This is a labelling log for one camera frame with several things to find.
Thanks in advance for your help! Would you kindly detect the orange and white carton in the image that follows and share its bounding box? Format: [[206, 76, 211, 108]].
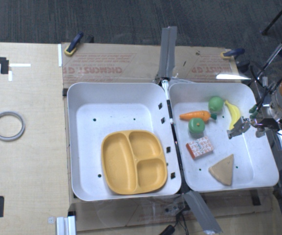
[[185, 135, 215, 160]]

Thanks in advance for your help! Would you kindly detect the white plastic tray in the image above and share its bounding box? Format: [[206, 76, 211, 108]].
[[168, 82, 280, 193], [66, 82, 182, 202]]

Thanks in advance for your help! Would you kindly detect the orange carrot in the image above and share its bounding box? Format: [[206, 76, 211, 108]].
[[179, 110, 217, 122]]

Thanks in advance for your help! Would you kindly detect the yellow banana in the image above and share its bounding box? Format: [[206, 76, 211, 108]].
[[224, 99, 242, 131]]

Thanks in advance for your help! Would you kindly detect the light green apple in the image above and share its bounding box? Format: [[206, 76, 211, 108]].
[[208, 95, 225, 113]]

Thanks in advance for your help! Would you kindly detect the green round toy orange dot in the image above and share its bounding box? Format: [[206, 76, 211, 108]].
[[188, 117, 206, 135]]

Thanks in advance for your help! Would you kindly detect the tan pizza slice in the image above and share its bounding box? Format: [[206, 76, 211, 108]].
[[208, 153, 235, 187]]

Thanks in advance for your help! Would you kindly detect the yellow divided plate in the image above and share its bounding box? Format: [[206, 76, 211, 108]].
[[101, 129, 169, 196]]

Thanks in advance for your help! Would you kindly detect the thin black and white rod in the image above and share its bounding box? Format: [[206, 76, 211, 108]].
[[161, 78, 188, 193]]

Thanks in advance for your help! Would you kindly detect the brown cardboard board red print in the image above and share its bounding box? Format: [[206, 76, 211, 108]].
[[61, 42, 281, 233]]

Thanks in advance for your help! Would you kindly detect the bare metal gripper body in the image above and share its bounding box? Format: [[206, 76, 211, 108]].
[[249, 105, 282, 133]]

